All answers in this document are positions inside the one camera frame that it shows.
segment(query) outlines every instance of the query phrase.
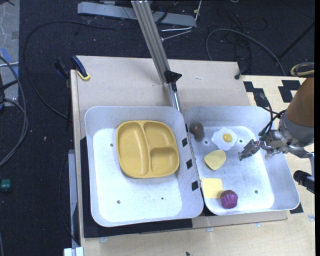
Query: egg yolk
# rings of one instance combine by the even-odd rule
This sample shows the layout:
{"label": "egg yolk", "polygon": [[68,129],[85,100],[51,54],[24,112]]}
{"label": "egg yolk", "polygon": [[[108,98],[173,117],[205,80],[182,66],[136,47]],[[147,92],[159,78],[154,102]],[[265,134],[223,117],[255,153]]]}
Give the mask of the egg yolk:
{"label": "egg yolk", "polygon": [[223,136],[222,136],[223,140],[225,142],[231,142],[232,141],[232,136],[230,133],[225,133]]}

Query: wooden board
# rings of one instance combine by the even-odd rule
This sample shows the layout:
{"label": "wooden board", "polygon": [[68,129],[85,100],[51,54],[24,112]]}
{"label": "wooden board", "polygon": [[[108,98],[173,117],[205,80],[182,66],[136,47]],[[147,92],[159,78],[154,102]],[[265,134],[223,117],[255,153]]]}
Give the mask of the wooden board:
{"label": "wooden board", "polygon": [[[188,230],[111,236],[103,243],[98,238],[84,238],[80,139],[85,134],[85,112],[97,105],[168,106],[170,102],[166,88],[159,84],[151,59],[79,58],[91,75],[90,82],[84,82],[74,70],[71,71],[80,241],[85,256],[315,255],[315,222],[309,220],[309,215],[315,215],[315,196],[299,185],[297,188],[304,210],[301,213],[279,211],[238,217],[199,216],[193,220],[194,228]],[[121,69],[110,69],[118,61],[123,63]],[[169,63],[173,71],[187,78],[177,83],[183,112],[193,106],[255,106],[252,92],[246,92],[244,82],[251,82],[254,88],[263,88],[275,111],[288,106],[279,92],[283,77],[243,76],[235,80],[233,77],[239,71],[235,62],[169,60]],[[296,77],[285,79],[303,81]],[[290,154],[286,159],[292,174],[296,170],[311,172],[309,160]],[[206,227],[213,227],[212,232],[207,232]]]}

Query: metal pole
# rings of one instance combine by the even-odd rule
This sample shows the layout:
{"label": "metal pole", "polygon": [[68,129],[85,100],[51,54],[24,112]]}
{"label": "metal pole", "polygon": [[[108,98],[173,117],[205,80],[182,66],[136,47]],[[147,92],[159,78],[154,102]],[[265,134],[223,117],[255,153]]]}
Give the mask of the metal pole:
{"label": "metal pole", "polygon": [[171,69],[149,3],[148,1],[131,1],[131,3],[160,80],[168,85],[171,104],[181,111],[178,94],[173,90],[172,84],[167,83],[165,77],[165,72]]}

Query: yellow clamp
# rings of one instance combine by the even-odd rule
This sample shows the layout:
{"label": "yellow clamp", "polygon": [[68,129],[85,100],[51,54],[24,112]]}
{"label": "yellow clamp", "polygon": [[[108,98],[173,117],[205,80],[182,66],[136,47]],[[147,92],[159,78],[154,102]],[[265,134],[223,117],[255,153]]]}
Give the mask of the yellow clamp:
{"label": "yellow clamp", "polygon": [[79,77],[83,80],[83,81],[88,81],[90,79],[90,75],[89,73],[87,72],[86,73],[86,77],[84,77],[78,70],[76,71],[79,75]]}

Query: black floor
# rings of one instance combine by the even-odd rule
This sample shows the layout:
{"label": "black floor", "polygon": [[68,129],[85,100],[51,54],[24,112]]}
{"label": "black floor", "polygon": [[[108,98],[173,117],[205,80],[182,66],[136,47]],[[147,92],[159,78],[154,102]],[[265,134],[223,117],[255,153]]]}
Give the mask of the black floor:
{"label": "black floor", "polygon": [[[20,1],[19,78],[29,126],[21,147],[0,167],[0,179],[9,178],[12,183],[11,193],[0,194],[0,231],[6,256],[60,256],[64,248],[71,247],[59,207],[63,170],[61,208],[69,225],[68,163],[63,164],[73,147],[73,131],[72,123],[61,116],[68,115],[70,91],[55,70],[56,59],[63,58],[70,69],[73,55],[150,58],[137,21],[79,16],[79,2]],[[199,1],[173,3],[153,1],[152,10],[194,15]],[[169,59],[210,60],[208,34],[217,29],[235,30],[265,48],[234,32],[217,31],[207,44],[212,60],[237,61],[246,75],[290,76],[296,64],[314,62],[314,22],[315,0],[203,1],[197,28],[165,40],[164,48]],[[176,33],[160,35],[165,38]],[[0,160],[17,143],[22,125],[18,108],[0,112]]]}

